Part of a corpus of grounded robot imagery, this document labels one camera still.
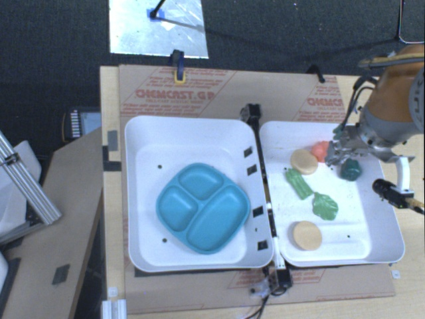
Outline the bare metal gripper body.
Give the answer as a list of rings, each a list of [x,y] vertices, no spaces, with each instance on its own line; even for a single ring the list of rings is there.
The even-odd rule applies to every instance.
[[[392,161],[397,156],[392,148],[400,143],[400,130],[394,124],[386,128],[340,124],[333,130],[333,142],[338,154],[350,153],[352,159],[372,155],[381,161]]]

